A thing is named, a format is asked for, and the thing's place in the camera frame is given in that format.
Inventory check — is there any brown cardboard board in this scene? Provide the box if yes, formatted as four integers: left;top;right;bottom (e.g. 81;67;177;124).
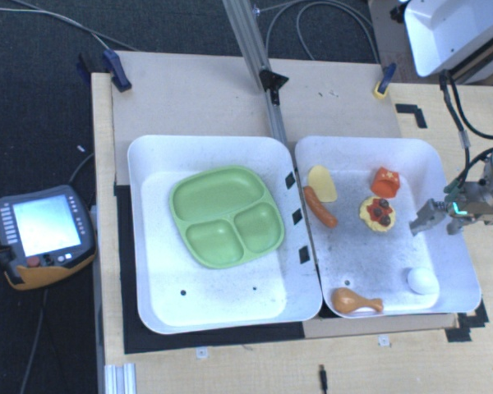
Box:
109;50;462;341

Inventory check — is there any yellow toy slice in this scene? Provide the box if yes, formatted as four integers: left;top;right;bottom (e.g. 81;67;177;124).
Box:
306;164;339;204

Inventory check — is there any white plastic tray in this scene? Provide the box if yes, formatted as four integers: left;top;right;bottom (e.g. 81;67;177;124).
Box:
127;134;324;336
293;135;483;320

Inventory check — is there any yellow toy pasta with toppings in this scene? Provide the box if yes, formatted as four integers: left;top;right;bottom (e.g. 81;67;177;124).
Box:
358;195;397;233

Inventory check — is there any orange red toy carton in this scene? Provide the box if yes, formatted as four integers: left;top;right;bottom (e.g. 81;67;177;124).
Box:
370;166;401;199

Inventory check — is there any white toy egg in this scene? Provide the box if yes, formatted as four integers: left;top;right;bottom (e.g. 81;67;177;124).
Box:
406;267;440;296

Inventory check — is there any brown toy chicken drumstick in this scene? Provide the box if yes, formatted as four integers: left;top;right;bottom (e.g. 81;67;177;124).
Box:
331;286;385;317

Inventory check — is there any orange toy sausage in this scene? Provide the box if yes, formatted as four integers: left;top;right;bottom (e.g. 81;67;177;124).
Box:
302;185;339;230

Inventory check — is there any green divided plate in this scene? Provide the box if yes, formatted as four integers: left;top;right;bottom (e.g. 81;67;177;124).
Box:
168;165;286;270

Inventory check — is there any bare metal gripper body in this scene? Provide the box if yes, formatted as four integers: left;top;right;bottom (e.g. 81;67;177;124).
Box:
443;166;493;227

